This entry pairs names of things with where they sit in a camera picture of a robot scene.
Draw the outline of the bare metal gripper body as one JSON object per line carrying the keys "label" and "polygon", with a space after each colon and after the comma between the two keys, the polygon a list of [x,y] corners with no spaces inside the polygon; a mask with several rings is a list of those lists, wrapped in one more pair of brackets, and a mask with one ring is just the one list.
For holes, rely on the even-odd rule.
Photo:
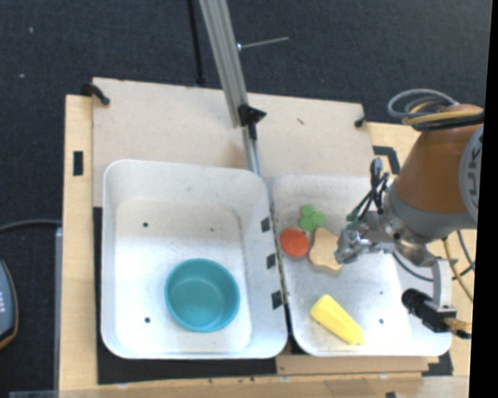
{"label": "bare metal gripper body", "polygon": [[369,253],[397,252],[410,263],[419,266],[432,266],[436,260],[427,248],[432,240],[414,233],[393,213],[367,212],[360,219],[358,232],[366,242],[365,249]]}

